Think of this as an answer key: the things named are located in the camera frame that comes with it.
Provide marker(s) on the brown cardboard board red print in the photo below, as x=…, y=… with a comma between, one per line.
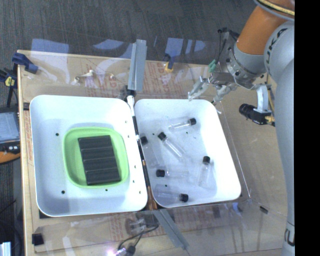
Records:
x=255, y=155

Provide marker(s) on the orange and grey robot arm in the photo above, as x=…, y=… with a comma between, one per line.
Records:
x=282, y=75

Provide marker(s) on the thin black and white rod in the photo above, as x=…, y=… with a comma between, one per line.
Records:
x=135, y=125

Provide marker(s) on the clear plastic bottle black cap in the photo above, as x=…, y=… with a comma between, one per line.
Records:
x=181, y=123
x=172, y=173
x=170, y=194
x=148, y=152
x=171, y=145
x=204, y=172

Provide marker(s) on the white plastic tray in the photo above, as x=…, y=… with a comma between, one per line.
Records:
x=220, y=175
x=50, y=160

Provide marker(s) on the black ribbed rectangular block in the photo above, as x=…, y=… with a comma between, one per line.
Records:
x=100, y=160

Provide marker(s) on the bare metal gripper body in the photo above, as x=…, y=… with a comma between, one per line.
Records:
x=228, y=65

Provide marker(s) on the green square bowl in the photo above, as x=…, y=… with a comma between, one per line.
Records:
x=71, y=155

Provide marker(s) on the black cylinder on white bracket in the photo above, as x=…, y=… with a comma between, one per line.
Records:
x=257, y=113

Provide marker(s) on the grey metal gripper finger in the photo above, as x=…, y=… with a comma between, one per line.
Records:
x=198, y=87
x=222, y=92

